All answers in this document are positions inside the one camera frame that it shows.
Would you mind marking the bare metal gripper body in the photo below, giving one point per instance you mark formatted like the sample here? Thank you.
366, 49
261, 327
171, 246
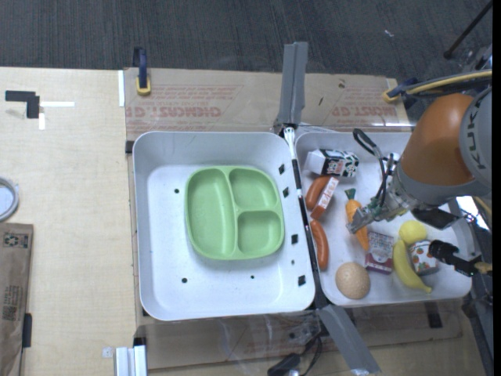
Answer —
385, 210

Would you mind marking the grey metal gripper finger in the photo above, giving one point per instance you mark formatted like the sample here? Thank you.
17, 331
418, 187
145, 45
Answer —
353, 225
366, 215

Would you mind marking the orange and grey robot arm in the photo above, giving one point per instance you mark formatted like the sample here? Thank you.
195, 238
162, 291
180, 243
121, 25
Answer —
438, 147

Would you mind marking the orange carrot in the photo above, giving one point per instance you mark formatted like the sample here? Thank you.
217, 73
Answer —
364, 238

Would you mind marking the yellow lemon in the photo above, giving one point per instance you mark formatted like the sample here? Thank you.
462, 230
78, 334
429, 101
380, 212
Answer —
411, 231

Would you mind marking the orange sausage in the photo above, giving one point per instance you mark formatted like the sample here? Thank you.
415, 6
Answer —
321, 245
313, 192

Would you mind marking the small colourful printed carton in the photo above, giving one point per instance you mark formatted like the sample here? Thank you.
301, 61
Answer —
379, 253

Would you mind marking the beige egg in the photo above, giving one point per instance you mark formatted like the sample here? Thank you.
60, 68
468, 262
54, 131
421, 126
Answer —
352, 281

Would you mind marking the yellow banana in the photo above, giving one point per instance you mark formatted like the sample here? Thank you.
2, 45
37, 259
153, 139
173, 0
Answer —
403, 266

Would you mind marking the strawberry print can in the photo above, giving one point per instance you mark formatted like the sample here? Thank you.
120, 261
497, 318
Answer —
422, 259

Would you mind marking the white printed milk carton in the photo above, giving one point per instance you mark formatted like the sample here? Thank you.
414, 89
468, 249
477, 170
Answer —
332, 163

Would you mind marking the white plastic tray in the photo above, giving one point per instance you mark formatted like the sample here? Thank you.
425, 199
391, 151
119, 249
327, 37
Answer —
219, 288
391, 292

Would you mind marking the green divided plate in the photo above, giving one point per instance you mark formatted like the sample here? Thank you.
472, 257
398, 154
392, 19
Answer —
211, 210

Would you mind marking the brown cardboard board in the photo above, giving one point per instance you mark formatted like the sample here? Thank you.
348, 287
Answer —
235, 100

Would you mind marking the brown paper bag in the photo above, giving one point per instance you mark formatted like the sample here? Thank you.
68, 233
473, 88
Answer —
13, 288

